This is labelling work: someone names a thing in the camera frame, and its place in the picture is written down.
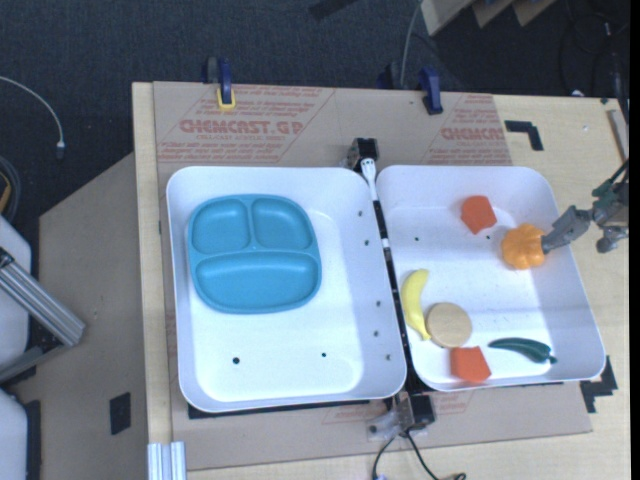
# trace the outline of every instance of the toy food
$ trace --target toy food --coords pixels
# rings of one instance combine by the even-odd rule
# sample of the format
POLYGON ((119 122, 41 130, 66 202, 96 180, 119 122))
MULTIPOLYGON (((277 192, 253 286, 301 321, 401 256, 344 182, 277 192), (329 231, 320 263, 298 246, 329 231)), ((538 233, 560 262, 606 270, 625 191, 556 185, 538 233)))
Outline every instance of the toy food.
POLYGON ((424 285, 427 283, 428 277, 428 270, 414 270, 405 279, 404 283, 402 283, 402 288, 400 289, 400 302, 402 302, 402 309, 407 324, 418 331, 423 340, 431 338, 425 328, 424 315, 420 307, 420 295, 422 294, 424 285))
POLYGON ((497 222, 491 203, 486 196, 471 196, 465 199, 462 203, 460 218, 474 235, 497 222))
POLYGON ((502 257, 519 270, 537 267, 544 262, 543 231, 532 224, 522 224, 507 232, 502 240, 502 257))
POLYGON ((432 306, 425 324, 432 341, 444 348, 461 347, 471 336, 469 315, 460 306, 450 302, 432 306))
POLYGON ((480 347, 451 349, 451 374, 469 382, 482 382, 491 376, 480 347))
POLYGON ((553 364, 558 362, 558 360, 551 355, 551 347, 549 345, 528 338, 501 338, 499 340, 493 340, 489 343, 489 346, 518 352, 528 359, 531 359, 534 363, 549 361, 553 364))

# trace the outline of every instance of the black floor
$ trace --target black floor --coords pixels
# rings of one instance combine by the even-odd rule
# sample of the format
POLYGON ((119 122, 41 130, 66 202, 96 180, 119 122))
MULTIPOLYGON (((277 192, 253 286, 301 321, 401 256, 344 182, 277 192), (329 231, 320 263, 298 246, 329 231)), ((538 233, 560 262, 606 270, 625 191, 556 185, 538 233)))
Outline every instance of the black floor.
MULTIPOLYGON (((0 0, 0 156, 22 180, 20 230, 132 151, 131 83, 199 81, 227 56, 236 83, 375 87, 398 62, 417 0, 0 0), (319 16, 319 8, 326 11, 319 16)), ((631 0, 559 0, 526 27, 471 10, 434 37, 418 20, 407 80, 434 66, 447 91, 628 96, 631 0), (610 36, 605 34, 609 24, 610 36)))

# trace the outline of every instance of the dark green toy vegetable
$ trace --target dark green toy vegetable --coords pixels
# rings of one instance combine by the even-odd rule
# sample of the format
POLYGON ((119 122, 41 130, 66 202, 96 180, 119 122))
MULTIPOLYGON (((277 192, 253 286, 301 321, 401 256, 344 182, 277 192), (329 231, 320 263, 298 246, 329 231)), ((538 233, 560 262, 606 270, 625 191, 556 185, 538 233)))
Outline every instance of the dark green toy vegetable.
POLYGON ((489 346, 518 352, 534 363, 549 361, 553 364, 558 362, 558 360, 551 355, 551 347, 549 347, 549 345, 528 338, 501 338, 499 340, 493 340, 489 343, 489 346))

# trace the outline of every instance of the blue divided plate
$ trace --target blue divided plate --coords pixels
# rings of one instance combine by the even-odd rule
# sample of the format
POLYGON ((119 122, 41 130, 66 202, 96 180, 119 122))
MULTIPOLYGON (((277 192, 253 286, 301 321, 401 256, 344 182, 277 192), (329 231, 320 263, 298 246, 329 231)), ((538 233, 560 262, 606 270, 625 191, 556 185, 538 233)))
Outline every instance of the blue divided plate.
POLYGON ((189 266, 198 295, 225 313, 272 313, 307 303, 322 268, 311 221, 280 196, 206 201, 189 220, 189 266))

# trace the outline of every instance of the tan circular object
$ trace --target tan circular object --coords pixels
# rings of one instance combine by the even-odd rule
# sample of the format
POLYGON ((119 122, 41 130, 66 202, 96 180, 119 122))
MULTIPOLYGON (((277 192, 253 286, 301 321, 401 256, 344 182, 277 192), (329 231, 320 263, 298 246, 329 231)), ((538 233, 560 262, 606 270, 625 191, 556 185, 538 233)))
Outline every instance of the tan circular object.
POLYGON ((464 345, 471 336, 471 319, 457 304, 441 302, 431 307, 425 326, 436 345, 455 348, 464 345))

